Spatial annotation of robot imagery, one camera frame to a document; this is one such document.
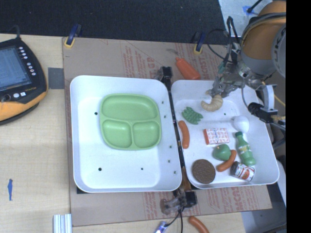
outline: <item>cardboard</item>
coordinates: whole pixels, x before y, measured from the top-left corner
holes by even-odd
[[[225,56],[224,46],[212,46]],[[172,82],[183,79],[175,58],[185,58],[203,80],[214,80],[221,58],[206,45],[200,55],[194,44],[76,38],[71,49],[63,45],[70,204],[73,226],[172,218],[161,212],[160,201],[174,198],[172,192],[83,193],[73,179],[70,118],[71,80],[79,75],[154,78],[160,67],[172,67]],[[198,204],[183,216],[222,214],[272,208],[265,185],[195,190]]]

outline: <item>screen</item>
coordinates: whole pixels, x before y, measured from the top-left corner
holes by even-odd
[[[0,91],[30,83],[31,79],[15,47],[0,49]]]

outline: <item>brown cookie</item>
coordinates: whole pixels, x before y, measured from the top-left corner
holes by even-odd
[[[211,183],[216,175],[216,170],[213,164],[205,159],[196,160],[192,164],[191,170],[194,178],[203,184]]]

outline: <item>black and orange device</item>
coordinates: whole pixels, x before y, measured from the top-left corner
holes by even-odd
[[[0,125],[32,111],[47,94],[43,69],[20,37],[0,42]]]

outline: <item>tabletop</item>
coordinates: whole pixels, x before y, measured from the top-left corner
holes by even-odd
[[[1,42],[12,38],[15,35],[0,34]],[[21,38],[34,52],[46,75],[49,67],[63,68],[62,37],[21,35]],[[52,232],[53,215],[70,214],[64,89],[49,89],[34,111],[1,125],[0,135],[0,231]],[[241,213],[198,218],[211,233],[245,232]],[[152,233],[160,222],[147,220],[73,227],[72,232]],[[167,233],[180,231],[180,219],[166,230]],[[183,217],[183,232],[194,231],[188,218]]]

